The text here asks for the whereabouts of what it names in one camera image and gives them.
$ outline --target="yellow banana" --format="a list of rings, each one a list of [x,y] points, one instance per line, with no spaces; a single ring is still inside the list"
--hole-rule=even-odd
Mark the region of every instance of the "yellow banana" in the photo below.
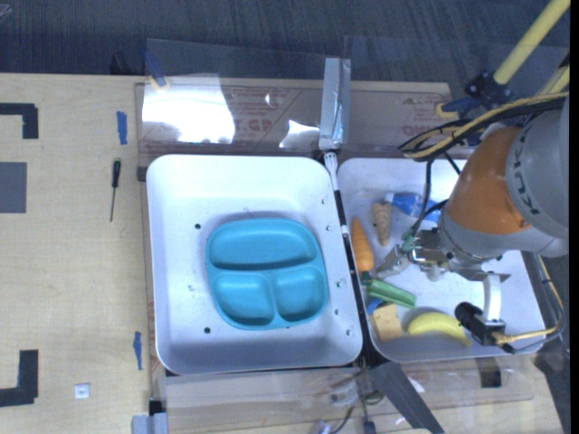
[[[454,316],[442,312],[426,312],[418,315],[406,327],[409,335],[423,335],[424,333],[443,333],[448,337],[459,339],[466,346],[472,344],[464,334],[464,328]]]

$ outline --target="wooden surface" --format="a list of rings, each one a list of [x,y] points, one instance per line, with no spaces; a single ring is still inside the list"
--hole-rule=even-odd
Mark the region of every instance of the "wooden surface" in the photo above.
[[[20,350],[40,353],[39,397],[34,405],[0,408],[0,433],[130,432],[131,417],[147,411],[146,275],[135,177],[140,80],[0,74],[0,101],[34,103],[40,123],[39,139],[22,140],[20,118],[0,116],[0,160],[28,163],[26,214],[0,214],[0,387],[15,386]],[[117,111],[128,115],[126,146],[119,144]],[[109,222],[115,157],[123,167]],[[142,371],[132,345],[136,331]],[[447,432],[562,432],[544,376],[525,368],[524,400],[438,409],[436,418]],[[75,400],[74,385],[84,382],[90,397]],[[375,422],[379,431],[407,428],[397,414]],[[244,432],[311,428],[307,422]],[[363,432],[361,420],[341,432]]]

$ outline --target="blue divided plate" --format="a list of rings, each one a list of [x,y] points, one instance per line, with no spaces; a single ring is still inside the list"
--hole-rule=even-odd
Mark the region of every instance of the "blue divided plate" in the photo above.
[[[289,219],[221,225],[207,240],[205,265],[215,308],[238,328],[302,325],[327,303],[318,241],[304,225]]]

